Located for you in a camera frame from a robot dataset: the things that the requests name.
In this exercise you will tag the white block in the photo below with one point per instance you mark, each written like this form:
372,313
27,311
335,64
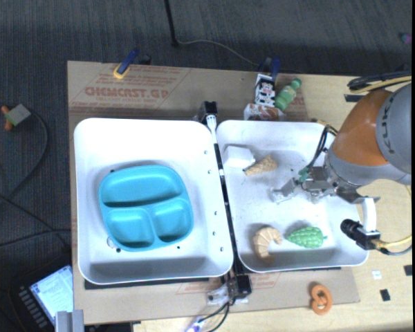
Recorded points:
237,154

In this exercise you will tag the white and brown packet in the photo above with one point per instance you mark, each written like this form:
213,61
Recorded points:
263,112

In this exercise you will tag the thin black and white rod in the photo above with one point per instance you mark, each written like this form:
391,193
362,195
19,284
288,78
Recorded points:
222,175

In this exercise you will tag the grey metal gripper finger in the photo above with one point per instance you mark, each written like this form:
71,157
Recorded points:
318,196
286,189

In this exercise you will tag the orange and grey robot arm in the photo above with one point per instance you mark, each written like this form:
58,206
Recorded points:
370,140

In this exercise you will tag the orange pretzel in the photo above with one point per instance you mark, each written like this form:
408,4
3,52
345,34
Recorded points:
320,299

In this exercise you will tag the beige croissant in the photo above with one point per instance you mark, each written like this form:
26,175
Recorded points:
263,242

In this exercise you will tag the green grapes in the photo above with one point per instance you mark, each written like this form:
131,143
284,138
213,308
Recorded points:
306,237

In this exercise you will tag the beige ice cream cone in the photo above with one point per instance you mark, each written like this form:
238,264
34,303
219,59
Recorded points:
263,166

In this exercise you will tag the blue divided plate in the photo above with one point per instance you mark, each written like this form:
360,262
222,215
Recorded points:
141,206

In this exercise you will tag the green bottle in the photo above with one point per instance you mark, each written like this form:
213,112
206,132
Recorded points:
286,95

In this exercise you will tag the white carton with cow print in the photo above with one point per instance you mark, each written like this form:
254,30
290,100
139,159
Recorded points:
265,92

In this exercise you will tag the white plastic tray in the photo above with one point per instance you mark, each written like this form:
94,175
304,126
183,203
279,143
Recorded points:
249,202
141,140

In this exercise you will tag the brown cardboard board red print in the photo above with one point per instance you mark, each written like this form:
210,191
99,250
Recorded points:
131,88

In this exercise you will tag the black cylinder on white bracket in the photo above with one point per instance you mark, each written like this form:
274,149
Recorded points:
358,232

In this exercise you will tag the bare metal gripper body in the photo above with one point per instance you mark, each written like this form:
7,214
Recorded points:
319,182

